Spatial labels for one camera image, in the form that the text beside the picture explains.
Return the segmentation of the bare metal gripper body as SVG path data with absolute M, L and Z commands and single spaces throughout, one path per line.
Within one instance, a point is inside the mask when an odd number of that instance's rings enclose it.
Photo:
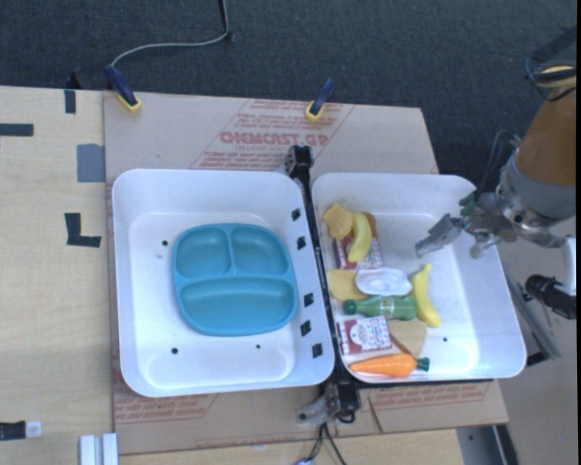
M 492 233 L 501 242 L 524 239 L 542 248 L 560 248 L 567 243 L 566 236 L 551 231 L 558 220 L 531 210 L 507 185 L 499 185 L 492 193 L 468 194 L 462 199 L 462 218 L 463 231 L 472 236 Z

